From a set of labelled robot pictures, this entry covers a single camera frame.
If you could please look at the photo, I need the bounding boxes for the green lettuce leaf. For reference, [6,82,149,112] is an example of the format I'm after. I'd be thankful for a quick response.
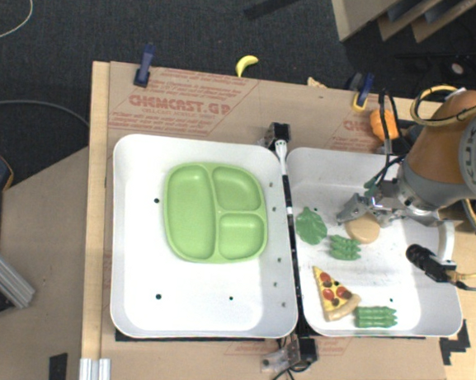
[293,205,331,247]

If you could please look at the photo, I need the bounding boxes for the orange toy food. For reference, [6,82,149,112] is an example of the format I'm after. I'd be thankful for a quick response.
[367,107,403,144]

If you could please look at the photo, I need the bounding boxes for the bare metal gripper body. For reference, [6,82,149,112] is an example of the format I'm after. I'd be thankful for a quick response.
[367,179,445,224]

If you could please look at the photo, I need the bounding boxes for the black block with thin wires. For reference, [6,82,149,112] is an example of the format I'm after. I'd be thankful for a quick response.
[260,331,321,378]
[261,120,293,152]

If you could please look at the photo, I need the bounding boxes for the brown cardboard board red print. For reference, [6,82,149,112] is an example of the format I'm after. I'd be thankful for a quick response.
[82,60,474,380]

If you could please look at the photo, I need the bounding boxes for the yellow banana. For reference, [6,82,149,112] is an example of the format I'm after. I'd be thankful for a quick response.
[234,54,261,80]

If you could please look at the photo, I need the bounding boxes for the green pea pods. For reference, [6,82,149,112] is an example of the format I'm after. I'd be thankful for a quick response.
[326,233,365,264]

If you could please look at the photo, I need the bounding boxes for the pizza slice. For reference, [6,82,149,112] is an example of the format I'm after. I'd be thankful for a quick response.
[307,265,365,326]

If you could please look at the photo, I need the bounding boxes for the thin black and white rod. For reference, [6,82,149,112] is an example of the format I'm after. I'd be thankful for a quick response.
[258,139,323,337]

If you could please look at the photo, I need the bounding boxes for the green asparagus bundle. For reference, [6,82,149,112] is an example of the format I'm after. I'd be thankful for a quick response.
[351,303,400,333]

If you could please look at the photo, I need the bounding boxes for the green divided plate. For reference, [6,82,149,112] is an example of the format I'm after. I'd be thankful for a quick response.
[158,158,275,270]

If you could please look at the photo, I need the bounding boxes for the white plastic tray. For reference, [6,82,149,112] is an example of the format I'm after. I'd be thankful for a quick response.
[270,144,476,350]
[97,131,313,353]

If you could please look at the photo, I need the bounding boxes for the black cylinder on white bracket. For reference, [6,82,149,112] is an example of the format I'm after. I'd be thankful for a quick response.
[403,216,462,285]

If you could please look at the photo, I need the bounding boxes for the tan round biscuit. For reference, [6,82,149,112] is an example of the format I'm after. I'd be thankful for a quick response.
[342,213,383,246]

